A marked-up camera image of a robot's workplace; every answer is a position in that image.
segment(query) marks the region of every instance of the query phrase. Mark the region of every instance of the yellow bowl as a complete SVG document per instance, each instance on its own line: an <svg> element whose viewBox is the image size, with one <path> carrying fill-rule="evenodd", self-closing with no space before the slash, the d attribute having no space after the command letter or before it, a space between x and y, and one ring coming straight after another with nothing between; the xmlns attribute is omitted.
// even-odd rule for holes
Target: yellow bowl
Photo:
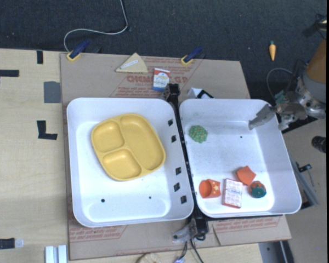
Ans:
<svg viewBox="0 0 329 263"><path fill-rule="evenodd" d="M97 124L91 133L94 151L109 177L127 181L153 173L166 153L151 124L127 113Z"/></svg>

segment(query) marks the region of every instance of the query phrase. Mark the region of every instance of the tray hole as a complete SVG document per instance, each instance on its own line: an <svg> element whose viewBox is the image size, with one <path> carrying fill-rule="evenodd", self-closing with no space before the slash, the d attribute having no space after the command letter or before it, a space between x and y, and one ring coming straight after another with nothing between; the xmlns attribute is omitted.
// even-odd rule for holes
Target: tray hole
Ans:
<svg viewBox="0 0 329 263"><path fill-rule="evenodd" d="M182 204L186 203L186 196L185 195L180 197L180 202Z"/></svg>
<svg viewBox="0 0 329 263"><path fill-rule="evenodd" d="M180 184L179 182L177 184L174 184L174 191L177 192L180 189Z"/></svg>
<svg viewBox="0 0 329 263"><path fill-rule="evenodd" d="M175 169L175 175L178 175L181 173L181 167Z"/></svg>

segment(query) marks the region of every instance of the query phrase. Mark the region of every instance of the cardboard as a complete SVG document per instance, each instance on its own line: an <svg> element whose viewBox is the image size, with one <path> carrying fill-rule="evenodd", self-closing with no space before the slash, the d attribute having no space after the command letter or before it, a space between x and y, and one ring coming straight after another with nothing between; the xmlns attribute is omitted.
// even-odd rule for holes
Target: cardboard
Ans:
<svg viewBox="0 0 329 263"><path fill-rule="evenodd" d="M126 55L81 54L77 61L69 62L66 54L60 54L70 260L182 250L184 243L173 242L172 233L186 224L186 220L179 220L87 228L76 221L72 211L65 112L71 100L81 97L159 98L162 93L152 89L155 67L171 72L170 82L178 83L180 87L179 103L189 98L191 87L204 89L215 98L249 98L238 61L195 59L190 65L183 66L177 58L142 56L148 74L115 72L128 58ZM289 238L290 231L282 215L210 221L206 239L196 245L199 248L218 247Z"/></svg>

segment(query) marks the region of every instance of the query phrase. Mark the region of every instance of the white tray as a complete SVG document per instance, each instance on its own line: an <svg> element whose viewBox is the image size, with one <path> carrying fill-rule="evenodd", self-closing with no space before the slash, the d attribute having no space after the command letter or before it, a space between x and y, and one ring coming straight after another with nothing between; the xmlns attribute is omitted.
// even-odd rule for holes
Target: white tray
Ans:
<svg viewBox="0 0 329 263"><path fill-rule="evenodd" d="M99 122L124 113L138 113L151 123L166 152L166 161L141 178L115 181L99 163L90 133ZM169 103L160 99L78 98L67 107L67 125L73 213L82 225L179 220L191 214L194 201Z"/></svg>
<svg viewBox="0 0 329 263"><path fill-rule="evenodd" d="M191 166L197 204L213 218L295 213L301 197L276 116L252 130L248 122L267 102L262 100L188 99L180 105L181 123ZM192 125L208 131L207 140L194 142L189 137ZM257 199L243 187L242 207L222 205L222 197L202 198L198 186L202 180L237 180L236 170L248 165L266 187L265 197Z"/></svg>

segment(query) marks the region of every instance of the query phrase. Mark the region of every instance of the triangular wooden block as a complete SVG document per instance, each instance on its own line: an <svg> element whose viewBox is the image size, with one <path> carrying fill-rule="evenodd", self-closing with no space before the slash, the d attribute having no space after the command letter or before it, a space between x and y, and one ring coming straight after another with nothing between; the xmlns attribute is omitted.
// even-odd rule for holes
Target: triangular wooden block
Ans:
<svg viewBox="0 0 329 263"><path fill-rule="evenodd" d="M116 72L147 74L148 67L141 59L140 55L134 53L119 68L116 69Z"/></svg>

